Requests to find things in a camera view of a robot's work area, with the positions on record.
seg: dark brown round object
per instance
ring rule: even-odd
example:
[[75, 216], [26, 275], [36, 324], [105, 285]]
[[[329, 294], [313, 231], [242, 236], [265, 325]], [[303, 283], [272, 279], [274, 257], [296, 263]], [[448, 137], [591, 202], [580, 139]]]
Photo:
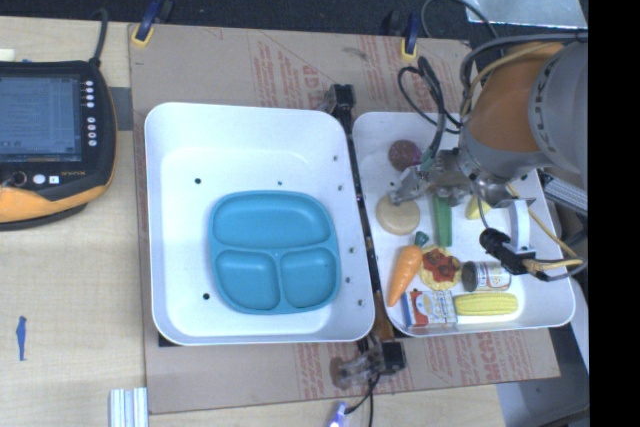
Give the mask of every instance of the dark brown round object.
[[420, 164], [422, 152], [413, 141], [399, 139], [389, 148], [389, 161], [394, 169], [404, 171], [409, 166]]

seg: screen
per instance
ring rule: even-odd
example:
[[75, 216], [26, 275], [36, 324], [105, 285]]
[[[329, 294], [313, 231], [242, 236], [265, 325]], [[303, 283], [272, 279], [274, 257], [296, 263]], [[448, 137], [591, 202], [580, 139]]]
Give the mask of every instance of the screen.
[[0, 77], [0, 162], [81, 159], [79, 77]]

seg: white tray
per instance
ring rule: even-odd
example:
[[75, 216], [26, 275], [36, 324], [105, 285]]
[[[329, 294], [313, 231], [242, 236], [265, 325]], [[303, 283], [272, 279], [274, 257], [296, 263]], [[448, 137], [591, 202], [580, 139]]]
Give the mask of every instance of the white tray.
[[[145, 121], [154, 322], [182, 345], [353, 341], [373, 325], [364, 236], [344, 130], [319, 111], [165, 103]], [[333, 219], [341, 283], [320, 309], [255, 315], [223, 302], [207, 221], [249, 190], [309, 194]]]
[[[413, 243], [414, 234], [397, 236], [380, 226], [376, 219], [376, 205], [381, 197], [400, 183], [400, 172], [389, 163], [387, 152], [391, 144], [398, 139], [414, 141], [421, 150], [431, 143], [435, 127], [416, 113], [371, 112], [356, 119], [353, 139], [356, 148], [358, 171], [363, 189], [364, 201], [371, 226], [373, 244], [376, 252], [382, 293], [387, 293], [387, 286], [393, 272], [393, 266], [399, 249]], [[458, 137], [444, 134], [442, 148], [453, 148]], [[542, 219], [544, 224], [553, 229], [549, 210], [544, 199], [542, 187], [537, 174], [532, 172], [526, 180], [514, 183], [522, 197], [536, 198], [531, 208]], [[420, 209], [419, 230], [424, 231], [434, 243], [434, 224], [431, 216], [431, 200], [423, 196], [416, 200]], [[448, 249], [462, 263], [473, 260], [493, 260], [485, 253], [478, 239], [484, 230], [481, 220], [468, 220], [465, 215], [466, 202], [454, 207], [453, 245]], [[492, 228], [510, 233], [509, 217], [506, 209], [494, 209], [486, 214]], [[542, 259], [561, 258], [558, 246], [538, 227], [531, 223], [531, 245], [538, 250]], [[519, 300], [519, 308], [513, 314], [490, 317], [458, 317], [457, 324], [433, 325], [427, 330], [415, 332], [406, 327], [399, 301], [392, 308], [387, 307], [387, 314], [393, 325], [410, 336], [434, 336], [451, 333], [474, 333], [481, 331], [501, 331], [509, 329], [540, 328], [564, 325], [571, 320], [575, 309], [575, 295], [572, 280], [563, 279], [545, 283], [530, 275], [513, 276], [509, 292]], [[416, 276], [409, 290], [418, 288], [427, 290], [426, 285]], [[462, 283], [451, 289], [453, 295], [465, 293]]]

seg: orange carrot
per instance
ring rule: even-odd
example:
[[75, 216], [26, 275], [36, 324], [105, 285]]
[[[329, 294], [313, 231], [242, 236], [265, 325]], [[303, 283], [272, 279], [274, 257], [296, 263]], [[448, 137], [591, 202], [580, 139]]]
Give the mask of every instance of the orange carrot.
[[419, 246], [412, 244], [402, 248], [391, 276], [387, 306], [391, 307], [398, 302], [421, 265], [422, 249]]

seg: toy carrot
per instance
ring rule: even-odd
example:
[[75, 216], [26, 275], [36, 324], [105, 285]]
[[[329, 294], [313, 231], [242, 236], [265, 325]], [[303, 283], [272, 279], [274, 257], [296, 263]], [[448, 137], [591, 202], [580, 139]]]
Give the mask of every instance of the toy carrot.
[[416, 232], [415, 242], [410, 246], [403, 247], [402, 251], [400, 251], [391, 276], [387, 306], [394, 306], [398, 302], [413, 277], [418, 273], [418, 269], [422, 265], [421, 248], [427, 240], [429, 240], [429, 237], [425, 233]]

